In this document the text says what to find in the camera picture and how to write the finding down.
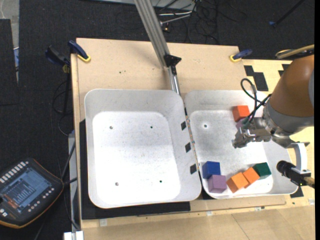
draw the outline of wooden block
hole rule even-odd
[[[260,179],[259,174],[252,167],[250,167],[248,170],[244,171],[243,176],[248,181],[248,185],[246,185],[245,188],[249,187],[252,183],[254,183],[255,181]]]
[[[204,179],[209,179],[211,175],[220,175],[220,163],[219,162],[213,162],[213,161],[207,161],[202,166],[202,177]]]
[[[211,175],[208,179],[208,189],[210,193],[222,193],[227,189],[226,176]]]
[[[241,119],[246,118],[250,115],[250,111],[247,105],[235,106],[232,109],[232,114],[235,122],[238,122]]]
[[[244,174],[242,172],[239,172],[236,175],[229,178],[227,180],[226,184],[230,188],[231,192],[234,193],[234,192],[238,191],[239,189],[244,188],[249,183],[248,183],[246,177],[244,176]]]
[[[265,179],[266,177],[271,175],[271,171],[267,162],[257,163],[252,168],[260,176],[259,180]]]

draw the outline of metal frame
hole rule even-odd
[[[134,0],[136,8],[140,14],[145,30],[150,38],[154,51],[163,68],[168,68],[171,89],[181,95],[179,81],[175,68],[167,66],[165,56],[170,55],[168,45],[161,29],[160,22],[150,0]]]

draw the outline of wooden table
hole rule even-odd
[[[86,93],[98,88],[167,90],[170,89],[170,82],[168,73],[161,69],[150,42],[87,38],[78,38],[76,42],[91,56],[91,61],[85,63],[76,55],[71,55],[77,175],[80,186],[79,122],[85,119]],[[264,73],[269,87],[266,94],[271,93],[280,79],[282,64],[291,62],[243,59],[233,63],[229,56],[239,52],[236,46],[168,43],[168,47],[171,54],[182,58],[177,65],[182,98],[191,90],[241,90],[240,81],[247,77],[244,65],[252,66],[255,72]],[[292,139],[310,142],[307,147],[308,168],[314,177],[314,128],[307,128],[292,136]],[[295,155],[291,152],[289,154],[295,163]],[[81,200],[81,189],[78,190]],[[311,204],[315,200],[315,191],[308,186],[302,187],[302,190],[304,196],[297,198],[273,195],[203,200],[199,197],[190,202],[190,212],[81,220],[80,226],[85,240],[200,239],[206,238],[207,234],[215,234],[210,239],[254,239],[254,236],[275,239],[266,238],[268,234],[269,237],[275,234],[275,237],[282,239],[289,239],[288,236],[290,239],[314,239],[315,206]],[[254,233],[252,222],[261,224],[263,234]]]

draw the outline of green cube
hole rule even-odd
[[[253,166],[253,169],[260,176],[259,180],[265,179],[271,175],[270,168],[266,162],[257,163]]]

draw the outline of purple cube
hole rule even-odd
[[[210,193],[222,193],[227,189],[227,179],[224,175],[212,175],[208,179],[208,189]]]

